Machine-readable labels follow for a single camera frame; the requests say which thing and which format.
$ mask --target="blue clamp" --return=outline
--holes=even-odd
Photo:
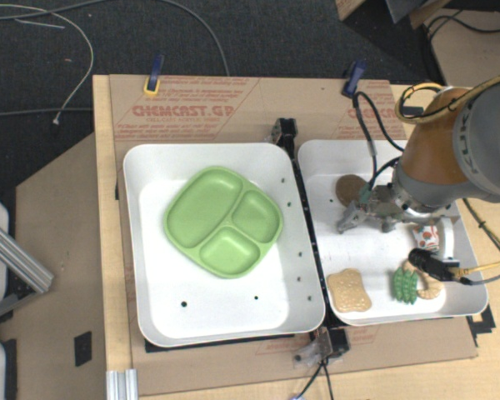
[[[163,64],[165,63],[165,55],[159,53],[153,60],[152,71],[150,72],[150,77],[147,78],[144,83],[144,88],[142,89],[147,95],[157,95],[159,91],[159,83],[161,79],[161,70],[163,69]]]
[[[345,77],[348,78],[344,87],[342,88],[341,94],[345,97],[352,98],[353,94],[356,92],[358,88],[358,82],[365,73],[367,69],[367,63],[365,61],[354,61],[350,66],[350,69],[345,74]]]

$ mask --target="cardboard base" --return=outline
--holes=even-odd
[[[93,135],[17,187],[16,239],[54,275],[49,293],[0,324],[17,339],[17,400],[98,399],[105,391]],[[75,338],[91,333],[77,366]]]
[[[141,396],[308,375],[308,368],[295,367],[293,360],[294,353],[309,344],[308,335],[147,353],[136,323],[130,325],[130,331],[133,366],[139,375]],[[330,373],[393,368],[478,355],[464,317],[348,327],[347,336],[351,349],[329,366]]]

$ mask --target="green divided plate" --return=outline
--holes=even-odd
[[[283,227],[278,205],[225,167],[193,176],[168,205],[163,226],[170,241],[195,263],[224,278],[259,264]]]

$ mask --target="dark floor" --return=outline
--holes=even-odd
[[[85,0],[0,0],[55,8]],[[367,0],[339,22],[334,0],[175,0],[211,25],[233,76],[340,78],[365,59],[367,78],[417,83],[439,75],[421,29],[394,25],[384,0]],[[499,11],[500,0],[453,0],[450,8]],[[0,14],[17,13],[0,8]],[[160,2],[106,2],[63,13],[91,39],[93,72],[148,73],[163,51],[167,74],[223,75],[213,41],[196,20]],[[50,17],[40,23],[53,22]],[[88,48],[64,30],[0,22],[0,111],[60,107],[88,66]],[[70,107],[91,107],[90,81]],[[92,114],[0,117],[0,198],[93,131]]]

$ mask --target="wire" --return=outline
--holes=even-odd
[[[320,362],[318,364],[317,371],[315,371],[315,373],[313,374],[313,376],[311,376],[311,378],[309,379],[309,381],[307,381],[306,386],[303,388],[303,390],[300,392],[300,394],[298,394],[294,398],[294,400],[298,400],[299,398],[301,398],[306,393],[306,391],[309,389],[309,387],[311,387],[311,384],[313,384],[313,382],[315,381],[315,379],[317,379],[317,376],[320,373],[320,370],[323,368],[323,365],[324,365],[323,362]]]
[[[498,249],[500,252],[500,238],[493,232],[491,229],[487,226],[485,221],[483,221],[476,210],[473,208],[473,206],[470,204],[468,199],[464,198],[463,203],[465,203],[465,206],[467,207],[467,210],[470,212],[474,220],[478,223],[478,227],[481,228],[489,237],[489,239],[492,241],[494,246]],[[450,268],[450,271],[454,273],[454,275],[457,278],[460,278],[459,281],[463,284],[469,284],[469,285],[478,285],[478,284],[485,284],[485,283],[490,283],[494,282],[495,280],[498,280],[500,278],[500,274],[498,274],[495,277],[491,277],[487,280],[481,280],[481,281],[473,281],[468,278],[465,278],[464,276],[467,276],[468,274],[471,273],[476,273],[478,271],[484,271],[488,270],[491,268],[497,268],[500,267],[500,261],[498,262],[493,262],[485,265],[480,265],[477,267],[471,267],[471,268]]]
[[[6,3],[4,3],[4,4],[0,4],[0,8],[21,8],[21,9],[33,10],[33,11],[36,11],[35,13],[37,15],[46,14],[48,12],[47,10],[41,9],[40,7],[23,6],[23,5],[20,5],[20,4],[6,4]],[[57,110],[56,117],[52,120],[52,122],[54,124],[58,125],[59,124],[59,118],[61,117],[61,113],[65,110],[65,107],[68,105],[68,103],[70,102],[70,100],[74,97],[74,95],[76,94],[76,92],[85,83],[85,81],[88,79],[88,77],[91,75],[91,72],[93,71],[93,66],[94,66],[94,50],[93,50],[93,45],[91,44],[91,41],[89,40],[89,38],[87,37],[87,35],[85,34],[85,32],[76,23],[74,23],[73,21],[71,21],[67,17],[64,17],[63,15],[59,15],[57,13],[49,13],[49,14],[53,15],[56,18],[62,19],[63,21],[65,21],[69,25],[72,25],[74,28],[76,28],[76,30],[81,34],[83,40],[85,40],[85,43],[89,47],[89,55],[90,55],[90,58],[91,58],[90,63],[89,63],[89,67],[87,68],[87,71],[83,75],[82,79],[79,81],[79,83],[76,85],[76,87],[72,90],[72,92],[70,92],[70,94],[68,95],[67,99],[65,99],[65,102],[63,103],[63,105],[61,106],[61,108],[59,108]],[[12,19],[16,20],[16,21],[19,20],[18,17],[13,17]],[[29,114],[31,111],[34,111],[35,113],[40,113],[41,112],[40,110],[27,110],[27,112],[24,112],[24,111],[20,111],[20,112],[0,112],[0,116],[1,115],[10,116],[10,115],[18,115],[18,114]]]
[[[74,3],[68,6],[62,6],[62,7],[56,7],[54,9],[49,9],[49,10],[43,10],[40,12],[32,12],[32,13],[24,13],[24,14],[18,14],[18,15],[8,15],[8,16],[1,16],[0,21],[11,21],[13,19],[27,19],[27,18],[37,18],[41,17],[44,15],[55,15],[57,13],[62,13],[62,12],[67,12],[70,10],[74,9],[79,9],[79,8],[85,8],[86,6],[92,6],[95,4],[99,3],[106,3],[106,2],[113,2],[116,0],[87,0],[85,2],[79,2],[79,3]],[[174,6],[175,8],[183,10],[185,13],[191,15],[193,18],[195,18],[197,21],[199,21],[207,30],[213,41],[215,42],[217,49],[220,53],[221,59],[222,59],[222,64],[224,66],[224,71],[226,72],[226,75],[229,77],[230,76],[230,70],[228,67],[228,61],[226,59],[226,56],[224,54],[224,50],[222,45],[220,44],[220,41],[217,38],[217,35],[213,31],[213,29],[209,26],[209,24],[204,21],[197,13],[195,13],[193,10],[189,9],[186,6],[183,6],[182,4],[178,2],[174,2],[173,0],[152,0],[154,2],[161,2],[161,3],[166,3],[170,6]]]
[[[324,373],[326,373],[327,390],[330,392],[330,398],[331,398],[331,400],[334,400],[334,398],[333,398],[332,380],[330,379],[330,374],[328,372],[328,359],[326,359],[326,360],[324,360],[322,362],[322,366],[324,367]]]
[[[384,170],[389,169],[389,168],[394,168],[397,165],[398,160],[400,160],[400,157],[395,157],[394,159],[389,160],[383,166],[381,166],[378,169],[378,171],[374,174],[374,176],[371,178],[371,180],[368,181],[369,189],[373,189],[374,183],[376,182],[376,178],[379,177]]]
[[[374,116],[376,117],[377,124],[380,127],[380,130],[383,133],[383,136],[388,140],[388,142],[395,147],[399,152],[403,152],[403,148],[400,147],[397,143],[393,141],[393,139],[390,137],[390,135],[387,132],[387,129],[385,126],[383,126],[383,121],[382,121],[382,116],[380,115],[380,112],[376,108],[376,105],[374,104],[374,101],[365,93],[365,92],[356,92],[354,93],[352,97],[353,101],[353,106],[354,108],[359,108],[359,97],[363,97],[365,101],[368,102],[368,105],[371,106],[372,110],[374,111]]]
[[[500,28],[495,28],[495,29],[478,28],[478,27],[474,27],[473,25],[471,25],[469,23],[466,23],[466,22],[462,21],[461,19],[458,19],[457,16],[462,11],[463,10],[459,10],[459,11],[455,12],[453,15],[441,15],[441,16],[438,16],[438,17],[435,17],[434,19],[432,19],[432,21],[427,25],[427,30],[430,33],[429,42],[431,42],[433,40],[433,37],[435,36],[435,34],[444,25],[446,25],[450,21],[454,21],[455,23],[458,23],[459,25],[461,25],[461,26],[463,26],[463,27],[465,27],[465,28],[467,28],[467,29],[469,29],[471,31],[474,31],[475,33],[480,33],[480,34],[495,34],[495,33],[500,33]],[[433,32],[431,32],[432,25],[435,22],[440,21],[441,19],[444,19],[445,21],[442,22],[437,28],[435,28],[435,30]]]
[[[360,92],[354,93],[352,96],[352,105],[354,109],[356,110],[356,118],[357,122],[359,123],[359,127],[361,128],[363,135],[365,135],[365,138],[367,139],[367,144],[368,144],[368,152],[371,155],[372,158],[372,177],[374,178],[376,176],[376,172],[378,171],[378,159],[376,158],[376,146],[374,145],[374,141],[372,137],[370,136],[370,132],[367,129],[367,125],[363,121],[363,115],[361,113],[361,109],[359,108],[359,99],[358,99],[358,94]]]
[[[395,107],[394,107],[394,112],[397,115],[397,117],[402,120],[404,123],[408,124],[419,124],[419,123],[430,123],[434,120],[437,120],[438,118],[446,117],[448,114],[453,113],[456,111],[461,105],[466,103],[467,101],[470,101],[477,96],[479,96],[481,93],[483,93],[485,90],[491,88],[492,86],[495,86],[496,84],[500,83],[500,75],[496,76],[494,78],[491,78],[490,80],[487,80],[486,82],[483,82],[476,87],[473,87],[472,89],[469,89],[466,91],[463,95],[461,95],[459,98],[452,100],[447,106],[438,108],[434,111],[424,113],[421,116],[405,116],[403,114],[403,106],[406,100],[408,100],[415,92],[419,90],[433,90],[440,92],[441,90],[444,89],[444,86],[441,86],[440,84],[437,83],[420,83],[416,84],[413,86],[410,86],[406,88],[400,99],[398,99]]]
[[[439,32],[439,30],[441,28],[443,28],[447,23],[449,23],[451,20],[455,20],[456,19],[456,16],[459,15],[459,13],[461,13],[463,10],[460,9],[458,10],[457,12],[455,12],[453,15],[442,15],[440,17],[435,17],[428,25],[427,25],[427,35],[428,35],[428,40],[427,42],[429,44],[432,44],[432,40],[433,38],[435,37],[435,34],[437,34]],[[435,30],[432,32],[432,25],[439,21],[440,19],[444,19],[443,22],[441,22],[439,24],[439,26],[437,28],[435,28]]]
[[[93,109],[89,107],[67,107],[67,108],[39,108],[34,110],[21,110],[21,111],[8,111],[8,112],[0,112],[0,117],[6,116],[27,116],[30,114],[39,114],[39,113],[55,113],[55,112],[69,112],[69,113],[92,113]]]

